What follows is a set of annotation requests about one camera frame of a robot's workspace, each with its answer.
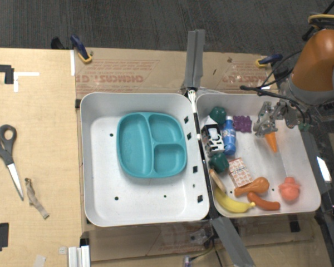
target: purple toy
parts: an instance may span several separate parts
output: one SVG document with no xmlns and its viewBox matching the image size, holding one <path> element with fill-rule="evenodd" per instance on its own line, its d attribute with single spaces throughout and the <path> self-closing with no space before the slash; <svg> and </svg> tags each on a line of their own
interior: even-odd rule
<svg viewBox="0 0 334 267">
<path fill-rule="evenodd" d="M 251 132 L 252 121 L 249 116 L 233 116 L 234 129 L 240 132 Z"/>
</svg>

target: banana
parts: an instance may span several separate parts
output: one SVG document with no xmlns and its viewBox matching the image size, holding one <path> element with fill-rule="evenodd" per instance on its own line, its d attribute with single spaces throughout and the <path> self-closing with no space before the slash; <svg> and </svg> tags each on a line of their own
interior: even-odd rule
<svg viewBox="0 0 334 267">
<path fill-rule="evenodd" d="M 254 202 L 235 201 L 234 199 L 223 193 L 219 187 L 216 187 L 214 189 L 214 196 L 219 205 L 230 212 L 246 212 L 248 209 L 255 207 Z"/>
</svg>

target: turquoise tray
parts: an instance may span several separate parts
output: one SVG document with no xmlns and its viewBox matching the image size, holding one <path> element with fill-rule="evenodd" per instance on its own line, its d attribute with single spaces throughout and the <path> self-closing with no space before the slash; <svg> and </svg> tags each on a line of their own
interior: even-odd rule
<svg viewBox="0 0 334 267">
<path fill-rule="evenodd" d="M 117 126 L 117 155 L 122 169 L 131 176 L 174 176 L 184 169 L 187 160 L 182 127 L 163 113 L 125 115 Z"/>
</svg>

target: hot dog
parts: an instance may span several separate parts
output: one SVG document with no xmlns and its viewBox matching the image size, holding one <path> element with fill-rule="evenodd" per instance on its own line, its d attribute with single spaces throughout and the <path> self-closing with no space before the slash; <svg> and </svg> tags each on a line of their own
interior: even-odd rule
<svg viewBox="0 0 334 267">
<path fill-rule="evenodd" d="M 281 208 L 281 205 L 279 202 L 270 202 L 270 201 L 265 201 L 261 199 L 256 193 L 254 192 L 249 192 L 247 194 L 247 199 L 250 202 L 254 202 L 258 207 L 264 210 L 268 211 L 277 211 Z"/>
</svg>

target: blue and yellow clamp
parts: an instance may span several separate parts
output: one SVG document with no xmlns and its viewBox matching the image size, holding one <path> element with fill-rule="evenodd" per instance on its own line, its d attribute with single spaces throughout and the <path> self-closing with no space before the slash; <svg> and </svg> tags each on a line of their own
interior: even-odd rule
<svg viewBox="0 0 334 267">
<path fill-rule="evenodd" d="M 265 68 L 267 64 L 272 63 L 271 66 L 277 61 L 280 61 L 283 59 L 283 55 L 276 54 L 276 55 L 271 55 L 267 56 L 265 58 L 260 58 L 259 60 L 255 61 L 255 64 L 258 68 Z"/>
<path fill-rule="evenodd" d="M 82 44 L 80 39 L 76 34 L 71 35 L 71 41 L 73 43 L 73 48 L 76 47 L 78 49 L 78 56 L 85 64 L 90 63 L 92 58 L 89 53 L 87 53 L 85 46 Z"/>
</svg>

